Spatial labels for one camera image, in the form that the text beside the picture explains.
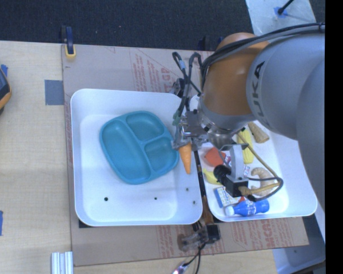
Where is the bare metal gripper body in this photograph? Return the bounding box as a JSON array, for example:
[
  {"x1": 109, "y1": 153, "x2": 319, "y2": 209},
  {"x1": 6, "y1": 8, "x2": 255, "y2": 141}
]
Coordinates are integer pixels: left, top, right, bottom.
[{"x1": 178, "y1": 110, "x2": 236, "y2": 150}]

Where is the orange toy carrot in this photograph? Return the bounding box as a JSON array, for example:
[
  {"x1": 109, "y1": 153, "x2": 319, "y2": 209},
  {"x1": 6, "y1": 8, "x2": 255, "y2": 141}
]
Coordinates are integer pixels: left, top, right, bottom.
[{"x1": 178, "y1": 142, "x2": 193, "y2": 175}]

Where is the orange toy food piece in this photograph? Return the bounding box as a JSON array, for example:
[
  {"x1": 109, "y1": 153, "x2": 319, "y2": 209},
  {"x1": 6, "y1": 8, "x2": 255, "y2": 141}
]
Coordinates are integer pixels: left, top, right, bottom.
[{"x1": 203, "y1": 147, "x2": 227, "y2": 166}]

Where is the yellow banana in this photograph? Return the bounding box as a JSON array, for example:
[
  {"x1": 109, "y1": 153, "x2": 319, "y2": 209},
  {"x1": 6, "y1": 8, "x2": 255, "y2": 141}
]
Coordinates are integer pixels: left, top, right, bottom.
[{"x1": 202, "y1": 167, "x2": 222, "y2": 186}]

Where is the blue divided plate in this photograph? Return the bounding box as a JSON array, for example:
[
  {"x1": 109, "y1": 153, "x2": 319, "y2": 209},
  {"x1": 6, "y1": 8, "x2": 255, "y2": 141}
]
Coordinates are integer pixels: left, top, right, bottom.
[{"x1": 99, "y1": 110, "x2": 180, "y2": 186}]

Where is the yellow toy corn cob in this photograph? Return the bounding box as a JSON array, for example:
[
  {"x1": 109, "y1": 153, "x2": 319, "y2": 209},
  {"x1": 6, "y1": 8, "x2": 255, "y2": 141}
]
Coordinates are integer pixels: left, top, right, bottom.
[{"x1": 236, "y1": 128, "x2": 255, "y2": 165}]

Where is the white and blue carton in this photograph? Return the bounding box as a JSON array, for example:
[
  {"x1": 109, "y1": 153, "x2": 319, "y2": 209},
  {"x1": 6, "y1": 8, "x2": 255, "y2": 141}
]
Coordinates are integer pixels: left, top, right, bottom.
[{"x1": 213, "y1": 186, "x2": 238, "y2": 209}]

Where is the beige toy ice cream cone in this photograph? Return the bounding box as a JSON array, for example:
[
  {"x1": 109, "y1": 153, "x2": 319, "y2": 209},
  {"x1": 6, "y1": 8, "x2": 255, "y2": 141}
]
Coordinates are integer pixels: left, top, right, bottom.
[{"x1": 248, "y1": 121, "x2": 270, "y2": 144}]

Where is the beige toy croissant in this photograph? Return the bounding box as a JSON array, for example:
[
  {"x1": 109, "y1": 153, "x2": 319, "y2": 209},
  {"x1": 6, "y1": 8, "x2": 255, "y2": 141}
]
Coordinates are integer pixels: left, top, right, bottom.
[{"x1": 249, "y1": 167, "x2": 278, "y2": 197}]

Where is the white plastic tray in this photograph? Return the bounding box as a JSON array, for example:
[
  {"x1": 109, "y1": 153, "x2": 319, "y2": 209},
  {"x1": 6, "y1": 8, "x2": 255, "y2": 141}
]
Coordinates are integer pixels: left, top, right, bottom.
[
  {"x1": 196, "y1": 120, "x2": 318, "y2": 223},
  {"x1": 70, "y1": 88, "x2": 204, "y2": 227}
]

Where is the blue plastic bottle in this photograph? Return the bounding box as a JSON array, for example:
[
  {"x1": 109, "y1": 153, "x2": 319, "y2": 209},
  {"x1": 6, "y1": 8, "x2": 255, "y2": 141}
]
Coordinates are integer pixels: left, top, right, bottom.
[{"x1": 224, "y1": 199, "x2": 270, "y2": 218}]

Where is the brown cardboard board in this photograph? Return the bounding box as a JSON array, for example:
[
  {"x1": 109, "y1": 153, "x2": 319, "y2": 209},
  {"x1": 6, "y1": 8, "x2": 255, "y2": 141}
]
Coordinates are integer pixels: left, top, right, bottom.
[{"x1": 61, "y1": 44, "x2": 310, "y2": 267}]

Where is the black cylinder on white bracket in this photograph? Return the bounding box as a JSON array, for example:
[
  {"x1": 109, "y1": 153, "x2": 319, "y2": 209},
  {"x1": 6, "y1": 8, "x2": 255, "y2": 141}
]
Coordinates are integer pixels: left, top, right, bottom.
[{"x1": 213, "y1": 143, "x2": 250, "y2": 198}]

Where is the black block with thin wires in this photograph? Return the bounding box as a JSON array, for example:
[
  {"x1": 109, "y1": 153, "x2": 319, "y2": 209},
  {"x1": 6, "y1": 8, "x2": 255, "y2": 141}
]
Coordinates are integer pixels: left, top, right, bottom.
[{"x1": 206, "y1": 224, "x2": 221, "y2": 242}]

